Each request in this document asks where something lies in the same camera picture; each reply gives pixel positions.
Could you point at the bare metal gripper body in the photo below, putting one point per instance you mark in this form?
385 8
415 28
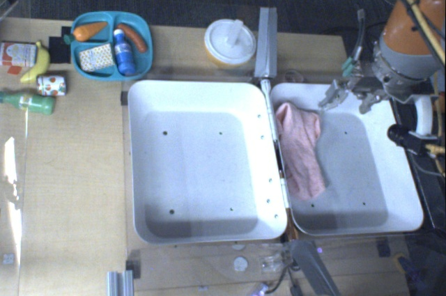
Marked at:
393 85

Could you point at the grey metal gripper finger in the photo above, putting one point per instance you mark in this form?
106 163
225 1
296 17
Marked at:
372 101
335 92

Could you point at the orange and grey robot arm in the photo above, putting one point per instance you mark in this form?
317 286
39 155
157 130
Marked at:
418 2

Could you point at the pink cloth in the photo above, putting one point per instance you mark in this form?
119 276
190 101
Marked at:
299 152

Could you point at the white plastic tray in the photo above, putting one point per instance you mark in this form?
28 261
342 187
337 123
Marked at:
202 165
355 176

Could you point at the white lidded yellow cup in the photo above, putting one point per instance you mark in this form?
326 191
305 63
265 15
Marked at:
228 42

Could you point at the brown sausage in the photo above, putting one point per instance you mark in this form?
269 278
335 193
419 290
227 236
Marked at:
134 37

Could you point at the blue bottle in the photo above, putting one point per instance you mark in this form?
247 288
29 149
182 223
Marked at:
123 54

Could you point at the blue divided plate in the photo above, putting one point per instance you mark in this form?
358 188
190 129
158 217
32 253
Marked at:
104 73

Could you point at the white yellow-dotted packet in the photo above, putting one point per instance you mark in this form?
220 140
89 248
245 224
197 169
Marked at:
96 58

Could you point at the orange carrot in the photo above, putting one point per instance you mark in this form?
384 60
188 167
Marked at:
88 31

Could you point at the white can with orange print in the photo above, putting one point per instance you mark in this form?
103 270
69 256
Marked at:
51 85

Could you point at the yellow banana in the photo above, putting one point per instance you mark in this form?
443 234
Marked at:
40 64

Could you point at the green bottle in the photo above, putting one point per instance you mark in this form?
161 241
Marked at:
33 103

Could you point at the red and white carton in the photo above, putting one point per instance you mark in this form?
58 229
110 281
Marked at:
17 54

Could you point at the black cylinder on white bracket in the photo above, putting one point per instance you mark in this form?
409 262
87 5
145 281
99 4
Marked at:
423 113

